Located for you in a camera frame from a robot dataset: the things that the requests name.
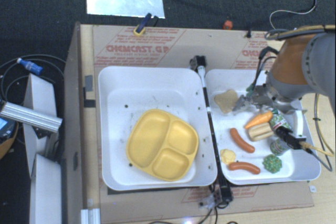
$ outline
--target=toy carrot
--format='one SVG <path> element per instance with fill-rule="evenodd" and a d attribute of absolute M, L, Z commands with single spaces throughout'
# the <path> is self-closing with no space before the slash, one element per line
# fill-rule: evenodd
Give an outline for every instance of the toy carrot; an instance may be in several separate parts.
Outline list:
<path fill-rule="evenodd" d="M 269 122 L 270 119 L 272 119 L 273 117 L 273 113 L 272 111 L 267 111 L 263 114 L 258 114 L 256 115 L 252 120 L 250 120 L 245 126 L 245 129 L 249 129 L 252 126 L 261 124 L 261 123 L 265 123 L 265 122 Z"/>

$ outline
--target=blue connector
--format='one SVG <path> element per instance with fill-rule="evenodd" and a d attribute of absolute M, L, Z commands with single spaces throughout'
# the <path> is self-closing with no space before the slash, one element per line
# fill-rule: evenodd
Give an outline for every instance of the blue connector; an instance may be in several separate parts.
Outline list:
<path fill-rule="evenodd" d="M 21 58 L 18 58 L 16 62 L 19 63 L 20 65 L 23 65 L 25 69 L 27 69 L 29 72 L 34 73 L 35 75 L 38 76 L 41 74 L 43 70 L 43 67 L 40 67 L 31 61 L 22 60 Z"/>

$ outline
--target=sausage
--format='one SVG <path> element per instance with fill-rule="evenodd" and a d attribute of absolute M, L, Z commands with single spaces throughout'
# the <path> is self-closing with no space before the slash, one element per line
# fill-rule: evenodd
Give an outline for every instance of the sausage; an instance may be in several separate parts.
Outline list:
<path fill-rule="evenodd" d="M 243 150 L 248 153 L 253 153 L 256 149 L 251 146 L 250 144 L 246 143 L 239 135 L 236 128 L 230 129 L 230 135 L 232 136 L 233 140 L 240 146 Z"/>
<path fill-rule="evenodd" d="M 252 163 L 245 163 L 245 162 L 230 163 L 228 168 L 229 170 L 239 170 L 239 169 L 246 170 L 255 175 L 260 174 L 260 168 L 253 165 Z"/>

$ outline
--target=yellow plate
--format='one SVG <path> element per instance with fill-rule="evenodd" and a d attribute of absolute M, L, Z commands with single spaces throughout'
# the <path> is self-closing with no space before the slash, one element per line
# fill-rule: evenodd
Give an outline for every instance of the yellow plate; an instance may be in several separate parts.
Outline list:
<path fill-rule="evenodd" d="M 188 172 L 198 149 L 198 135 L 186 122 L 159 109 L 141 115 L 127 141 L 126 154 L 135 167 L 165 180 Z"/>

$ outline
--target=white tray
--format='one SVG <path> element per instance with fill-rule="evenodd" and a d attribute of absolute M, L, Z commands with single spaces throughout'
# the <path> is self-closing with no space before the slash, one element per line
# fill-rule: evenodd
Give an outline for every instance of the white tray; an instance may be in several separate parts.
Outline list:
<path fill-rule="evenodd" d="M 254 70 L 216 70 L 213 69 L 206 74 L 207 90 L 209 95 L 210 107 L 212 109 L 214 129 L 217 139 L 218 150 L 230 149 L 236 153 L 236 160 L 241 162 L 249 162 L 261 169 L 259 175 L 251 174 L 245 170 L 230 171 L 227 165 L 222 163 L 224 176 L 233 184 L 249 185 L 275 182 L 289 182 L 300 180 L 313 180 L 319 177 L 321 172 L 320 163 L 310 154 L 303 150 L 289 150 L 280 156 L 282 160 L 282 169 L 272 174 L 264 169 L 262 164 L 263 158 L 271 151 L 270 143 L 276 139 L 276 136 L 271 136 L 268 139 L 252 142 L 249 140 L 244 125 L 249 119 L 258 113 L 258 110 L 251 108 L 249 111 L 238 113 L 224 114 L 214 101 L 214 96 L 233 89 L 237 92 L 238 97 L 246 94 L 245 89 L 252 83 L 255 76 Z M 257 84 L 265 83 L 265 74 L 260 74 Z M 299 101 L 292 104 L 295 108 L 301 109 Z M 285 116 L 289 124 L 292 125 L 293 118 Z M 303 117 L 303 135 L 307 137 L 307 142 L 313 144 L 310 131 L 308 129 L 306 118 Z M 249 144 L 255 147 L 254 153 L 246 153 L 239 148 L 232 140 L 229 129 L 236 128 L 241 137 Z"/>
<path fill-rule="evenodd" d="M 217 177 L 203 88 L 198 74 L 182 68 L 106 67 L 99 73 L 102 175 L 115 190 L 207 186 Z M 131 167 L 126 143 L 139 117 L 161 109 L 189 123 L 200 144 L 187 174 L 175 182 Z"/>

